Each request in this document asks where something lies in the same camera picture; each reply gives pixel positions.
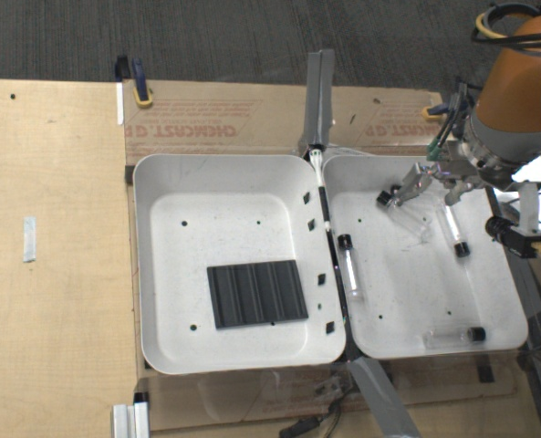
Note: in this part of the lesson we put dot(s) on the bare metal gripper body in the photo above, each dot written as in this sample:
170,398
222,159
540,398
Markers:
473,169

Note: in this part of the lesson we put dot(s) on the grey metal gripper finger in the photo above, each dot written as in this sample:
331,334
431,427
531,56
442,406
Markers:
459,190
417,180

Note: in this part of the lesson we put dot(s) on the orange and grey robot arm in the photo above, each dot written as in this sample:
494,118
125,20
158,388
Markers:
512,94

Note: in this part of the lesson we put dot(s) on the clear plastic tube black cap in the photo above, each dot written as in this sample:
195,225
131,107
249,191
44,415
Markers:
409,219
453,228
350,267
452,337

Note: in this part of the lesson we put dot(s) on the thin black and white rod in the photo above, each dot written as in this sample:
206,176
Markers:
325,208

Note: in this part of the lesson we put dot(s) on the white plastic tray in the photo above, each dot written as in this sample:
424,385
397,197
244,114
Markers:
233,190
407,290

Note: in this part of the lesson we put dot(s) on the brown cardboard board red print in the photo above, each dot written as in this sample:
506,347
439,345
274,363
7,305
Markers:
252,121

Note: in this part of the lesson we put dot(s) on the black ribbed rectangular plate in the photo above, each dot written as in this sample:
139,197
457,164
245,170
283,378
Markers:
256,294

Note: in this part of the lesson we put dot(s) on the black cylinder on white bracket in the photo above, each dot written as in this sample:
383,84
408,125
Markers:
509,234

